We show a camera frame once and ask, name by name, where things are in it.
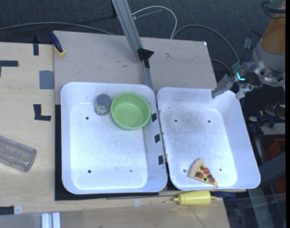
toy pizza slice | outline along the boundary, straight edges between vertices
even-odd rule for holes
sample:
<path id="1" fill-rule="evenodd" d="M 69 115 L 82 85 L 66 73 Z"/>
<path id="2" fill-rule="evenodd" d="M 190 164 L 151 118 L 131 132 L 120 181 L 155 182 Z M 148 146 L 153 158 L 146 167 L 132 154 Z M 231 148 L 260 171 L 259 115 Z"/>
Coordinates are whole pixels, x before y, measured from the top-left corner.
<path id="1" fill-rule="evenodd" d="M 211 171 L 206 167 L 202 158 L 197 159 L 191 166 L 188 177 L 202 181 L 205 183 L 218 186 L 215 178 L 211 174 Z"/>

gray carpet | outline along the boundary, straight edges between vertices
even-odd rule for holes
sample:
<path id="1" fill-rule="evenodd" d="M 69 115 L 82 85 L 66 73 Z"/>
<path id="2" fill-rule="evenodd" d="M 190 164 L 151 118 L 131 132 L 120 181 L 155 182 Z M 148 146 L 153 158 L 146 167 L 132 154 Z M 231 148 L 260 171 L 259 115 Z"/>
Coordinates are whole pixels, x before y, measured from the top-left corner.
<path id="1" fill-rule="evenodd" d="M 244 52 L 244 41 L 250 29 L 263 34 L 270 18 L 261 7 L 262 0 L 128 0 L 132 12 L 150 6 L 163 6 L 177 17 L 174 39 L 206 41 L 217 81 L 228 73 L 237 56 Z M 175 26 L 174 16 L 167 9 L 151 8 L 136 15 L 136 26 L 142 37 L 170 38 Z M 110 0 L 0 0 L 0 28 L 38 22 L 65 22 L 90 26 L 116 35 L 123 35 L 121 25 L 113 18 Z M 41 43 L 50 43 L 52 30 L 101 33 L 68 25 L 36 25 L 0 30 L 0 41 L 32 43 L 33 37 Z M 235 52 L 225 42 L 230 43 Z M 252 45 L 259 37 L 252 34 Z M 251 59 L 251 52 L 245 60 Z M 247 94 L 244 114 L 264 110 L 269 101 L 283 101 L 282 88 L 264 86 Z"/>

white wire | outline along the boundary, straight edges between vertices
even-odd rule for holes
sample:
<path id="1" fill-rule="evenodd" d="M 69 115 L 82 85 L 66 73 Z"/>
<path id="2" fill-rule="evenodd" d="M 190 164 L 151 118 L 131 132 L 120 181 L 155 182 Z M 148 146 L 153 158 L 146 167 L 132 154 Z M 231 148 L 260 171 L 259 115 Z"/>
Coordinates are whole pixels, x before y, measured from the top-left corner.
<path id="1" fill-rule="evenodd" d="M 220 63 L 221 65 L 223 65 L 223 66 L 224 66 L 224 67 L 229 71 L 229 73 L 230 73 L 231 76 L 232 76 L 232 71 L 231 71 L 230 67 L 228 67 L 225 63 L 223 63 L 223 62 L 220 61 L 220 60 L 214 59 L 214 58 L 211 58 L 211 61 L 215 61 L 215 62 L 218 62 L 218 63 Z"/>
<path id="2" fill-rule="evenodd" d="M 93 27 L 90 27 L 90 26 L 79 25 L 79 24 L 65 23 L 65 22 L 36 22 L 36 23 L 29 23 L 29 24 L 13 25 L 13 26 L 0 28 L 0 31 L 7 30 L 7 29 L 12 29 L 12 28 L 14 29 L 14 28 L 19 28 L 19 27 L 34 26 L 34 25 L 68 25 L 68 26 L 76 26 L 76 27 L 96 30 L 96 31 L 100 31 L 100 32 L 103 32 L 103 33 L 106 33 L 106 34 L 109 34 L 109 35 L 113 35 L 112 33 L 108 32 L 108 31 L 104 31 L 102 29 L 97 29 L 97 28 L 93 28 Z"/>
<path id="3" fill-rule="evenodd" d="M 166 8 L 166 7 L 163 7 L 163 6 L 150 6 L 150 7 L 147 7 L 147 8 L 143 8 L 143 9 L 140 9 L 139 11 L 136 11 L 134 13 L 132 13 L 131 15 L 135 15 L 139 12 L 142 12 L 144 10 L 147 10 L 147 9 L 151 9 L 151 8 L 163 8 L 163 9 L 166 9 L 167 11 L 171 12 L 171 14 L 174 16 L 174 20 L 175 20 L 175 24 L 174 24 L 174 30 L 172 32 L 172 35 L 170 37 L 170 39 L 172 39 L 172 37 L 174 36 L 174 32 L 175 30 L 177 29 L 177 17 L 176 15 L 174 14 L 174 12 L 172 12 L 170 9 Z"/>
<path id="4" fill-rule="evenodd" d="M 236 53 L 236 51 L 235 51 L 235 49 L 232 47 L 232 45 L 227 41 L 227 39 L 223 36 L 223 35 L 221 35 L 219 32 L 217 32 L 216 30 L 214 30 L 214 29 L 212 29 L 212 28 L 209 28 L 209 27 L 207 27 L 207 26 L 204 26 L 204 25 L 197 25 L 197 24 L 192 24 L 192 25 L 185 25 L 185 26 L 183 26 L 182 28 L 180 28 L 180 29 L 178 29 L 177 31 L 176 31 L 176 33 L 173 35 L 173 37 L 171 38 L 171 39 L 173 39 L 181 30 L 183 30 L 183 29 L 186 29 L 186 28 L 189 28 L 189 27 L 200 27 L 200 28 L 204 28 L 204 29 L 208 29 L 208 30 L 210 30 L 210 31 L 212 31 L 212 32 L 214 32 L 215 34 L 217 34 L 218 36 L 220 36 L 227 44 L 228 44 L 228 46 L 232 49 L 232 51 L 233 51 L 233 53 L 235 54 L 235 56 L 236 56 L 236 58 L 237 58 L 237 60 L 238 61 L 240 61 L 240 59 L 239 59 L 239 57 L 238 57 L 238 55 L 237 55 L 237 53 Z"/>

yellow mustard bottle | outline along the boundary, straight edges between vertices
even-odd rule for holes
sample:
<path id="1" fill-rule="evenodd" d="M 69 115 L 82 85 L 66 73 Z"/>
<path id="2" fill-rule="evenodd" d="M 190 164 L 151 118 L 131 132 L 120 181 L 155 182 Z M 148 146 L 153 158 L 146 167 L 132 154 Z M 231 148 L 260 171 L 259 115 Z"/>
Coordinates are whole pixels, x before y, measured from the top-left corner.
<path id="1" fill-rule="evenodd" d="M 180 205 L 208 205 L 211 200 L 211 193 L 208 190 L 183 192 L 174 198 Z"/>

white plastic tray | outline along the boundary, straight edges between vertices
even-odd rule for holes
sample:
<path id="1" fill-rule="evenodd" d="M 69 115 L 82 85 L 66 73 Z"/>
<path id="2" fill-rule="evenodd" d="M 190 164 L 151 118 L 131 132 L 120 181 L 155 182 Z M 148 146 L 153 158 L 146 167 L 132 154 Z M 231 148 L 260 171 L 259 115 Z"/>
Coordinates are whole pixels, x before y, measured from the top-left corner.
<path id="1" fill-rule="evenodd" d="M 95 98 L 123 92 L 143 96 L 153 117 L 123 130 L 111 113 L 99 116 Z M 153 90 L 145 85 L 72 82 L 61 90 L 62 181 L 74 194 L 158 192 L 167 183 Z"/>
<path id="2" fill-rule="evenodd" d="M 157 92 L 172 183 L 180 190 L 252 189 L 260 173 L 239 100 L 232 91 L 212 99 L 211 89 L 165 87 Z M 188 178 L 203 158 L 219 187 Z"/>

